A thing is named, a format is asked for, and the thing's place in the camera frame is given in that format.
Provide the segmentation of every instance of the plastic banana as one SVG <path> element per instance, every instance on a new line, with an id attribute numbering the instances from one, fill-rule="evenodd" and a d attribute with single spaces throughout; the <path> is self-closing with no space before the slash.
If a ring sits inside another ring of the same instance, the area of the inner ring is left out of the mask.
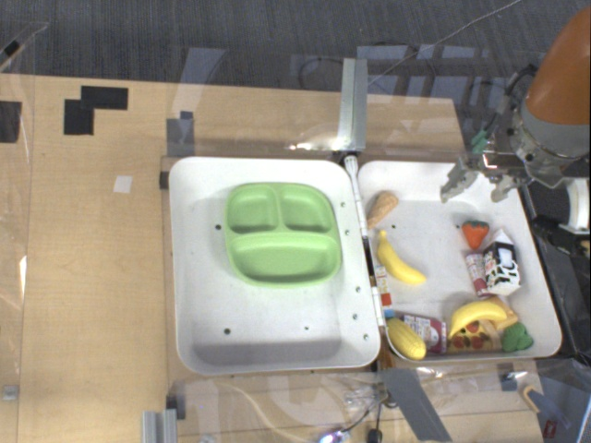
<path id="1" fill-rule="evenodd" d="M 451 339 L 462 328 L 479 320 L 500 321 L 507 318 L 505 310 L 490 301 L 471 302 L 458 308 L 452 315 L 452 325 L 448 338 Z"/>
<path id="2" fill-rule="evenodd" d="M 420 284 L 427 280 L 425 275 L 420 271 L 411 268 L 408 264 L 402 261 L 392 245 L 388 242 L 386 232 L 380 231 L 380 243 L 378 244 L 378 259 L 380 263 L 399 281 L 407 284 Z"/>

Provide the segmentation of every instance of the toy bread roll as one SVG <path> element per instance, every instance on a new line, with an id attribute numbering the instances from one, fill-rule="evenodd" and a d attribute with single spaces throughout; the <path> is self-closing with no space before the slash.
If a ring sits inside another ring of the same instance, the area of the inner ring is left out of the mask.
<path id="1" fill-rule="evenodd" d="M 390 192 L 381 192 L 371 207 L 368 215 L 368 229 L 375 226 L 382 220 L 394 207 L 398 205 L 398 198 Z"/>

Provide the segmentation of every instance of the yellow toy fruit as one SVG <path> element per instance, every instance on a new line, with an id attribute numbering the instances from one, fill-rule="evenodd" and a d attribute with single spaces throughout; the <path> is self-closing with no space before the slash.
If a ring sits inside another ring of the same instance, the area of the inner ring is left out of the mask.
<path id="1" fill-rule="evenodd" d="M 408 359 L 421 360 L 427 354 L 427 345 L 413 329 L 399 318 L 388 320 L 388 337 L 394 348 Z"/>
<path id="2" fill-rule="evenodd" d="M 501 321 L 495 321 L 492 323 L 495 329 L 503 330 L 509 328 L 511 325 L 514 325 L 519 321 L 519 317 L 515 313 L 515 311 L 510 308 L 507 304 L 505 304 L 500 297 L 497 295 L 493 295 L 492 297 L 487 299 L 487 302 L 492 302 L 497 304 L 500 308 L 502 308 L 505 313 L 507 314 L 507 318 Z"/>
<path id="3" fill-rule="evenodd" d="M 504 309 L 487 300 L 471 302 L 458 308 L 452 315 L 452 325 L 448 338 L 451 340 L 462 328 L 465 328 L 472 322 L 479 320 L 501 321 L 507 318 Z"/>
<path id="4" fill-rule="evenodd" d="M 378 259 L 380 263 L 391 273 L 393 277 L 407 284 L 418 285 L 427 278 L 418 270 L 411 268 L 402 261 L 392 245 L 388 242 L 386 232 L 380 231 L 380 243 L 378 244 Z"/>

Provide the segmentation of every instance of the black cable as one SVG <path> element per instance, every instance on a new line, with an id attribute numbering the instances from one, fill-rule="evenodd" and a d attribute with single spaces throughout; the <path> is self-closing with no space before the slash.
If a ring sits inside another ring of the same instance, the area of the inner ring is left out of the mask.
<path id="1" fill-rule="evenodd" d="M 356 426 L 358 426 L 361 422 L 363 422 L 366 417 L 369 415 L 369 413 L 374 409 L 374 407 L 376 405 L 379 405 L 379 407 L 381 407 L 381 405 L 386 402 L 389 399 L 389 395 L 387 395 L 386 397 L 384 397 L 381 401 L 374 401 L 372 402 L 367 409 L 363 412 L 363 415 L 361 415 L 356 422 L 350 424 L 347 428 L 344 428 L 343 430 L 340 430 L 342 433 L 347 433 L 350 432 L 351 430 L 353 430 Z"/>
<path id="2" fill-rule="evenodd" d="M 304 69 L 306 67 L 308 67 L 310 64 L 312 63 L 320 63 L 322 61 L 329 61 L 332 63 L 336 63 L 339 65 L 343 65 L 343 61 L 341 59 L 337 59 L 335 57 L 321 57 L 321 56 L 317 56 L 317 57 L 313 57 L 311 59 L 308 59 L 304 64 L 302 64 L 298 71 L 297 71 L 297 82 L 299 83 L 299 87 L 301 89 L 307 90 L 308 88 L 306 87 L 306 85 L 304 84 Z"/>
<path id="3" fill-rule="evenodd" d="M 525 78 L 528 76 L 533 77 L 536 75 L 536 73 L 537 73 L 537 67 L 534 66 L 533 64 L 529 64 L 526 67 L 524 67 L 523 69 L 514 73 L 509 79 L 509 84 L 507 85 L 507 87 L 504 91 L 504 96 L 511 97 L 513 94 L 513 90 L 515 89 L 515 86 L 522 78 Z M 497 120 L 497 118 L 499 118 L 499 116 L 500 116 L 499 112 L 495 111 L 494 115 L 492 115 L 492 117 L 488 121 L 487 125 L 481 130 L 486 133 L 486 138 L 490 138 L 493 135 L 493 133 L 496 131 L 496 128 L 493 127 L 493 124 Z"/>
<path id="4" fill-rule="evenodd" d="M 378 428 L 372 428 L 368 432 L 368 443 L 381 443 L 383 434 Z"/>
<path id="5" fill-rule="evenodd" d="M 415 59 L 418 60 L 416 57 L 421 54 L 420 48 L 417 46 L 414 46 L 413 44 L 410 44 L 408 42 L 399 42 L 396 40 L 384 40 L 384 41 L 378 41 L 378 42 L 373 42 L 371 44 L 372 47 L 377 47 L 377 46 L 406 46 L 411 50 L 411 54 L 409 54 L 406 57 L 403 57 L 402 62 L 405 62 L 406 60 L 409 59 Z M 425 64 L 427 64 L 427 67 L 431 73 L 431 76 L 433 78 L 435 78 L 437 76 L 437 71 L 435 70 L 435 66 L 433 65 L 433 63 L 431 62 L 430 59 L 423 59 L 425 61 Z M 384 72 L 381 74 L 381 76 L 385 76 L 388 75 L 388 71 Z M 388 94 L 388 95 L 395 95 L 395 94 L 390 94 L 386 89 L 384 89 L 381 85 L 376 84 L 376 86 L 381 89 L 381 91 L 383 91 L 384 93 Z"/>
<path id="6" fill-rule="evenodd" d="M 441 44 L 442 42 L 446 42 L 449 39 L 453 38 L 454 36 L 458 35 L 462 31 L 467 30 L 468 28 L 472 27 L 473 25 L 477 24 L 478 22 L 482 21 L 483 19 L 493 17 L 494 15 L 499 14 L 501 11 L 504 11 L 504 10 L 506 10 L 508 8 L 511 8 L 512 6 L 515 6 L 515 5 L 517 5 L 518 3 L 522 2 L 522 1 L 524 1 L 524 0 L 514 0 L 511 3 L 509 3 L 509 4 L 505 5 L 505 6 L 502 6 L 501 8 L 497 8 L 496 10 L 492 10 L 492 11 L 488 12 L 487 14 L 482 15 L 482 16 L 480 16 L 478 18 L 474 18 L 472 21 L 469 21 L 468 23 L 466 23 L 462 27 L 458 28 L 457 30 L 451 32 L 447 36 L 444 36 L 443 38 L 435 41 L 434 43 L 425 46 L 419 52 L 422 53 L 422 52 L 426 51 L 427 49 L 434 48 L 435 46 Z M 406 61 L 406 60 L 408 60 L 408 59 L 410 59 L 411 57 L 414 57 L 414 56 L 416 56 L 416 54 L 411 54 L 408 57 L 402 59 L 400 62 L 398 62 L 398 63 L 390 66 L 388 69 L 386 69 L 380 75 L 374 77 L 373 80 L 371 80 L 368 83 L 368 85 L 371 86 L 371 85 L 375 84 L 377 80 L 379 80 L 380 78 L 382 78 L 383 76 L 385 76 L 387 74 L 390 74 L 396 67 L 398 67 L 400 64 L 402 64 L 404 61 Z"/>
<path id="7" fill-rule="evenodd" d="M 471 91 L 474 86 L 476 85 L 476 81 L 474 80 L 469 86 L 468 86 L 468 91 Z M 490 85 L 491 87 L 500 87 L 501 89 L 505 90 L 506 86 L 505 84 L 500 84 L 495 82 L 494 80 L 479 80 L 477 82 L 477 85 Z"/>
<path id="8" fill-rule="evenodd" d="M 381 417 L 381 403 L 378 405 L 378 415 L 376 416 L 376 430 L 380 429 L 380 417 Z"/>

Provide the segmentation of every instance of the toy food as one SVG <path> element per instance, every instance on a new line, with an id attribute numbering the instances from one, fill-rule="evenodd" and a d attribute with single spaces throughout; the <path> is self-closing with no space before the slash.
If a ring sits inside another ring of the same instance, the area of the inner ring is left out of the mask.
<path id="1" fill-rule="evenodd" d="M 368 229 L 374 228 L 398 205 L 398 198 L 390 192 L 381 192 L 368 215 Z"/>
<path id="2" fill-rule="evenodd" d="M 488 223 L 485 221 L 469 220 L 462 225 L 462 232 L 464 232 L 465 239 L 468 245 L 477 250 L 482 245 L 482 240 L 488 234 Z"/>
<path id="3" fill-rule="evenodd" d="M 534 339 L 527 334 L 523 323 L 515 323 L 504 331 L 501 343 L 502 350 L 510 353 L 512 351 L 526 350 L 534 344 Z"/>
<path id="4" fill-rule="evenodd" d="M 468 267 L 470 280 L 474 285 L 474 290 L 478 297 L 490 297 L 492 293 L 488 291 L 486 274 L 484 272 L 484 256 L 472 254 L 465 257 L 465 265 Z"/>
<path id="5" fill-rule="evenodd" d="M 501 350 L 501 337 L 488 320 L 469 323 L 448 344 L 449 353 L 493 352 Z"/>
<path id="6" fill-rule="evenodd" d="M 494 235 L 484 250 L 484 271 L 490 293 L 509 295 L 520 287 L 515 247 L 503 230 Z"/>
<path id="7" fill-rule="evenodd" d="M 421 337 L 429 353 L 445 353 L 447 333 L 444 321 L 410 314 L 403 314 L 400 319 Z"/>
<path id="8" fill-rule="evenodd" d="M 506 329 L 507 327 L 510 327 L 511 325 L 514 325 L 515 323 L 517 323 L 519 321 L 519 317 L 514 312 L 514 310 L 512 308 L 510 308 L 505 303 L 505 301 L 503 301 L 503 299 L 501 299 L 497 295 L 493 295 L 492 297 L 487 299 L 487 301 L 492 302 L 493 304 L 497 304 L 498 306 L 502 307 L 502 309 L 507 314 L 506 319 L 497 320 L 497 321 L 492 322 L 492 325 L 494 326 L 495 329 L 503 330 L 503 329 Z"/>
<path id="9" fill-rule="evenodd" d="M 458 308 L 452 315 L 448 338 L 451 340 L 466 325 L 479 320 L 501 321 L 507 318 L 505 310 L 488 300 L 470 302 Z"/>
<path id="10" fill-rule="evenodd" d="M 427 354 L 427 345 L 408 325 L 399 318 L 387 322 L 388 337 L 394 348 L 408 359 L 420 360 Z"/>
<path id="11" fill-rule="evenodd" d="M 380 263 L 391 273 L 393 277 L 399 281 L 407 284 L 420 284 L 427 280 L 427 278 L 418 270 L 411 268 L 408 264 L 403 262 L 392 245 L 388 242 L 386 232 L 380 231 L 380 243 L 378 245 L 378 259 Z"/>

